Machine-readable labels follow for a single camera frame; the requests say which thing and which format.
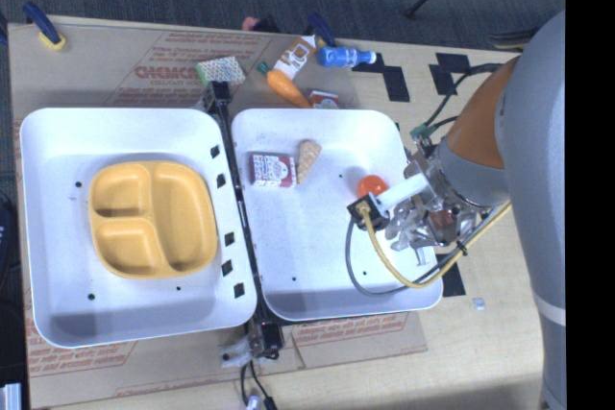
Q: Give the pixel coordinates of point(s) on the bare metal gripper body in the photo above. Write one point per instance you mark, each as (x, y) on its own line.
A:
(444, 221)

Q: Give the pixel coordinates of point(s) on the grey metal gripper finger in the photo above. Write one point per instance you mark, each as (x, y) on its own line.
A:
(401, 228)
(423, 255)

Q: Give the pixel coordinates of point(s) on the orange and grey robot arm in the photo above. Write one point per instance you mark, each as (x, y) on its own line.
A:
(533, 120)

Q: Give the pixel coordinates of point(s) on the orange ball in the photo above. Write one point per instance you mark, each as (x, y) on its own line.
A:
(372, 185)

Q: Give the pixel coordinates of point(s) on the white plastic tray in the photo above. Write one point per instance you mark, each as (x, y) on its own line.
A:
(307, 245)
(62, 206)

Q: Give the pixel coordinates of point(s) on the beige wafer biscuit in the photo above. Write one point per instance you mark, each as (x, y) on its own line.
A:
(306, 161)

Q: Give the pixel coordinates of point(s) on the red and white carton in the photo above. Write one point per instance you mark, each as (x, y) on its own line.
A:
(271, 170)

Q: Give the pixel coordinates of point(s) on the small red carton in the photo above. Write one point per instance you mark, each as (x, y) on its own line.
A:
(324, 100)

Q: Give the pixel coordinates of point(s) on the thin black rod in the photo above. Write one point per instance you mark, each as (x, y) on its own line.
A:
(236, 187)

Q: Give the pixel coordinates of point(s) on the orange carrot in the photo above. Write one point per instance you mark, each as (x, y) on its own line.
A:
(287, 89)

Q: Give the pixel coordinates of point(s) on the blue bottle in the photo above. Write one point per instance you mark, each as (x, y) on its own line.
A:
(341, 56)

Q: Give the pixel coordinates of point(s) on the orange and white carton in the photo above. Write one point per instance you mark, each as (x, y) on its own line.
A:
(294, 56)

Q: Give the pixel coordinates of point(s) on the green and white packet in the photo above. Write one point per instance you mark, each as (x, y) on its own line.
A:
(221, 71)

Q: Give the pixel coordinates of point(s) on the yellow divided plate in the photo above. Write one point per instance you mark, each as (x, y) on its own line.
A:
(154, 218)

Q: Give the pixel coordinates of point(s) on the brown cardboard board red print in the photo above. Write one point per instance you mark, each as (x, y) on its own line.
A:
(144, 62)

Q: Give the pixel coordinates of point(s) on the black cylinder on white bracket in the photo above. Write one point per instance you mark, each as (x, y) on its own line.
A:
(370, 206)

